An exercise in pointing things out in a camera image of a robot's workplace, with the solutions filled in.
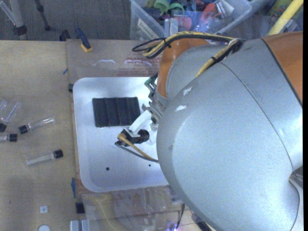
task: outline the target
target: tripod leg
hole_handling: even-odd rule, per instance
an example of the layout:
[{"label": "tripod leg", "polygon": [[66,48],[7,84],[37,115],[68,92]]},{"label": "tripod leg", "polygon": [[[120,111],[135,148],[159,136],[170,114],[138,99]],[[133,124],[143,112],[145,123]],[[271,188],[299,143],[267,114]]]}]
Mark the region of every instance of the tripod leg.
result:
[{"label": "tripod leg", "polygon": [[9,0],[11,4],[11,9],[14,14],[14,21],[16,26],[16,33],[21,40],[27,40],[27,28],[24,24],[23,18],[21,16],[20,7],[18,0]]},{"label": "tripod leg", "polygon": [[49,31],[51,29],[51,27],[48,25],[45,14],[44,14],[44,8],[43,5],[41,5],[41,3],[39,2],[39,0],[34,0],[36,6],[37,6],[37,10],[40,12],[40,16],[43,19],[44,22],[44,28],[46,31]]}]

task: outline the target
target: white square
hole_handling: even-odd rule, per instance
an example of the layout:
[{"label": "white square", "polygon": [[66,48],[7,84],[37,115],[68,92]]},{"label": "white square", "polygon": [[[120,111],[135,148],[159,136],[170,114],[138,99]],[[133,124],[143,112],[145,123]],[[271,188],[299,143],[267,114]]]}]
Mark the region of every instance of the white square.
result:
[{"label": "white square", "polygon": [[42,205],[39,207],[39,211],[41,214],[48,213],[48,205]]}]

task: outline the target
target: blue and yellow clamp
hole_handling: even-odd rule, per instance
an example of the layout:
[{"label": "blue and yellow clamp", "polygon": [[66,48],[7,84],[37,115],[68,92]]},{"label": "blue and yellow clamp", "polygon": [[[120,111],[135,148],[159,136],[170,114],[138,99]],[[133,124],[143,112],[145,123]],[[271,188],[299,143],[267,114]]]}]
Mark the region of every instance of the blue and yellow clamp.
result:
[{"label": "blue and yellow clamp", "polygon": [[85,33],[78,27],[75,29],[76,35],[77,35],[77,39],[81,39],[82,43],[81,43],[81,47],[82,49],[88,53],[91,52],[93,50],[93,47],[90,45],[87,36],[85,35]]}]

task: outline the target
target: yellow cable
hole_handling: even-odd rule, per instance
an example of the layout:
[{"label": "yellow cable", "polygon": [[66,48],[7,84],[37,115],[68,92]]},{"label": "yellow cable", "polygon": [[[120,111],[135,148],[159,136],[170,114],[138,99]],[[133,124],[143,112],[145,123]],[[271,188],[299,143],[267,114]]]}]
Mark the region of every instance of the yellow cable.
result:
[{"label": "yellow cable", "polygon": [[126,139],[125,134],[120,133],[117,138],[120,141],[125,142],[126,144],[128,144],[129,146],[131,146],[132,148],[134,148],[137,152],[139,152],[141,155],[143,155],[144,157],[151,159],[151,160],[155,160],[154,158],[150,157],[148,154],[144,153],[142,150],[140,150],[137,146],[135,146],[132,142],[130,142],[129,140]]},{"label": "yellow cable", "polygon": [[219,59],[224,53],[226,53],[230,48],[232,48],[235,44],[237,44],[239,42],[239,39],[235,39],[232,42],[230,42],[230,44],[228,46],[226,46],[225,48],[223,48],[222,50],[220,50],[216,55],[214,55],[213,57],[210,58],[210,60],[208,60],[203,66],[202,68],[200,68],[200,70],[198,71],[198,73],[196,74],[196,77],[198,77],[199,75],[201,75],[205,70],[207,70],[210,66],[213,65],[213,63],[215,63],[215,59]]},{"label": "yellow cable", "polygon": [[143,53],[143,56],[150,56],[153,55],[155,52],[157,52],[161,47],[163,47],[166,43],[168,43],[169,41],[171,41],[173,38],[177,37],[177,36],[185,36],[185,35],[194,35],[194,36],[198,36],[198,37],[203,37],[204,39],[206,39],[206,37],[215,37],[217,39],[226,39],[226,40],[233,40],[234,38],[230,38],[230,37],[226,37],[226,36],[221,36],[221,35],[216,35],[216,34],[210,34],[210,33],[201,33],[201,32],[194,32],[194,31],[183,31],[183,32],[179,32],[176,34],[171,35],[170,37],[166,38],[165,40],[162,40],[160,43],[157,43],[157,45],[151,49],[149,52]]},{"label": "yellow cable", "polygon": [[296,11],[302,6],[304,0],[293,0],[287,9],[280,16],[275,25],[267,33],[268,35],[278,34],[283,29],[283,27],[288,23],[288,21],[294,16]]}]

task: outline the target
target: black cap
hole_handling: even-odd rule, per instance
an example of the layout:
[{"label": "black cap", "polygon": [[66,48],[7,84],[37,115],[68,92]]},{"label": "black cap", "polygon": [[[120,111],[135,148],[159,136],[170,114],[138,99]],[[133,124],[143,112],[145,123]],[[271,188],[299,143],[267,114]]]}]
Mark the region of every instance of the black cap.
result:
[{"label": "black cap", "polygon": [[26,125],[19,127],[20,134],[28,133],[28,128]]},{"label": "black cap", "polygon": [[4,132],[6,129],[6,125],[0,122],[0,132]]},{"label": "black cap", "polygon": [[55,159],[58,159],[60,157],[63,157],[63,151],[60,149],[60,150],[56,150],[53,152],[53,155],[54,155],[54,158]]},{"label": "black cap", "polygon": [[11,133],[9,136],[10,142],[17,142],[17,134],[16,133]]}]

